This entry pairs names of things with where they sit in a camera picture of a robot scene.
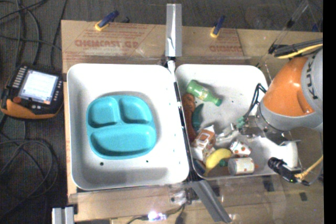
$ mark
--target teal divided plate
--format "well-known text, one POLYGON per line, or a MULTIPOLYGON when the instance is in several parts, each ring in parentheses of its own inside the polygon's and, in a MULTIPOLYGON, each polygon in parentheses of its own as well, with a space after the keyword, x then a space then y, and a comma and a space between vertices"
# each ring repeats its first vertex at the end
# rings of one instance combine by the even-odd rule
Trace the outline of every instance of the teal divided plate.
POLYGON ((86 127, 93 152, 106 159, 135 158, 156 144, 151 110, 139 97, 110 95, 92 101, 86 127))

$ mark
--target blue clamp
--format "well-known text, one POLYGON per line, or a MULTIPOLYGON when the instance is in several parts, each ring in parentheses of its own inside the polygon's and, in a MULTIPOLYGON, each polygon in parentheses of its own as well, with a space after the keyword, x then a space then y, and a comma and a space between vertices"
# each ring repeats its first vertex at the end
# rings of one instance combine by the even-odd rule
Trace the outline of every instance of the blue clamp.
POLYGON ((109 22, 113 22, 115 18, 117 18, 119 15, 119 12, 115 10, 114 12, 111 12, 110 14, 106 15, 103 20, 100 20, 97 22, 94 26, 98 31, 102 31, 105 27, 109 25, 109 22))
POLYGON ((216 23, 214 23, 214 27, 211 30, 210 36, 216 38, 219 35, 219 30, 222 27, 222 24, 224 22, 225 16, 222 15, 216 23))

